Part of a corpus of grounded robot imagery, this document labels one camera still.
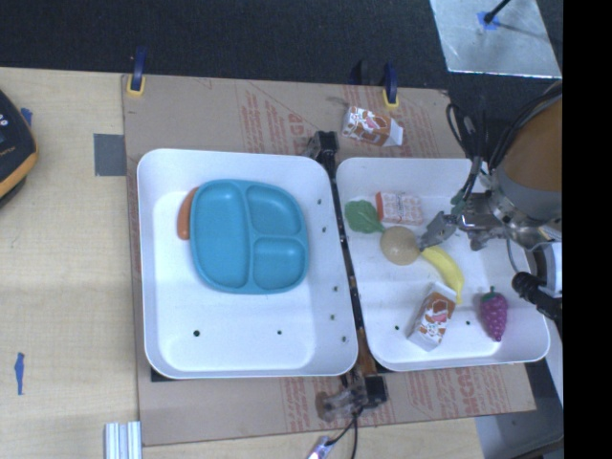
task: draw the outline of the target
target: toy banana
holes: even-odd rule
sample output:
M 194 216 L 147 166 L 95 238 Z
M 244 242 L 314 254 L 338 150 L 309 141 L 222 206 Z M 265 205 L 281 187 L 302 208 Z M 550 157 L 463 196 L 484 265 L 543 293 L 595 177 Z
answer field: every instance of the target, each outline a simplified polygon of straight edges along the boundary
M 461 304 L 461 291 L 465 279 L 454 259 L 438 245 L 424 249 L 421 255 L 438 270 L 445 284 L 457 293 L 457 304 Z

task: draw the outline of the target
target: toy food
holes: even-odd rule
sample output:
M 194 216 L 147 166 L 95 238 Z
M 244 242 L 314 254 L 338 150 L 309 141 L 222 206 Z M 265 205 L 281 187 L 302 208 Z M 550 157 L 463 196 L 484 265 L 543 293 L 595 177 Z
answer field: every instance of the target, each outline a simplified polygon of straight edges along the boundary
M 448 288 L 434 284 L 414 319 L 408 340 L 427 352 L 440 345 L 455 310 L 451 297 L 452 292 Z
M 217 179 L 194 187 L 177 216 L 193 267 L 211 288 L 276 294 L 308 272 L 308 233 L 292 194 L 270 184 Z
M 378 213 L 372 203 L 368 201 L 351 201 L 344 206 L 344 215 L 348 226 L 353 231 L 373 233 L 384 231 L 379 221 Z
M 432 264 L 444 278 L 445 284 L 457 293 L 457 304 L 462 303 L 461 291 L 465 278 L 454 259 L 441 247 L 434 245 L 422 251 L 423 258 Z
M 340 134 L 376 146 L 401 145 L 404 129 L 388 116 L 351 106 L 344 115 Z
M 376 211 L 383 223 L 423 224 L 421 198 L 405 192 L 377 192 Z
M 392 226 L 384 231 L 381 250 L 386 259 L 396 265 L 409 265 L 420 254 L 416 236 L 403 226 Z
M 493 286 L 480 299 L 480 317 L 489 335 L 495 341 L 501 341 L 508 321 L 508 301 L 502 294 L 496 293 Z

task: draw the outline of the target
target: blue tape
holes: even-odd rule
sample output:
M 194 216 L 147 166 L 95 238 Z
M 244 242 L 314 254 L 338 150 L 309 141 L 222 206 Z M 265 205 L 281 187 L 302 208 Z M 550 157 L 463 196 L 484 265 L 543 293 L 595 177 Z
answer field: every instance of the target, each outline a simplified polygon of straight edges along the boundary
M 478 15 L 478 22 L 480 22 L 480 25 L 485 31 L 495 31 L 499 27 L 499 19 L 496 15 L 491 21 L 491 24 L 487 24 L 485 22 L 485 15 L 487 15 L 487 13 L 487 11 L 480 11 L 477 13 L 476 15 Z
M 25 355 L 19 352 L 17 354 L 17 361 L 15 362 L 15 378 L 17 378 L 17 394 L 23 394 L 23 373 L 26 368 L 26 364 L 23 362 Z
M 125 138 L 119 134 L 94 134 L 94 168 L 96 176 L 125 175 Z

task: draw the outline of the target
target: purple grapes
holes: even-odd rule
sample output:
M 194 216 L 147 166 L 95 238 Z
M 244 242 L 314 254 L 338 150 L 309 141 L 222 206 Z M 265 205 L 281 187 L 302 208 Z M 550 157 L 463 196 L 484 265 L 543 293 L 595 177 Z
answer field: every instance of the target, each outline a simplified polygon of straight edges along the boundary
M 501 341 L 508 321 L 508 301 L 502 294 L 496 293 L 493 286 L 480 299 L 480 316 L 489 335 L 495 341 Z

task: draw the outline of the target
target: yellow device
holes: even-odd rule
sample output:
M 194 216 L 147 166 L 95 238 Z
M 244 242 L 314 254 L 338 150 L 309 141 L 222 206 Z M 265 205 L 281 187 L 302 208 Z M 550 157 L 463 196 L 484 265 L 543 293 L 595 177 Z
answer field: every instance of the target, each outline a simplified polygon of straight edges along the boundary
M 0 90 L 0 207 L 24 185 L 37 160 L 30 125 Z

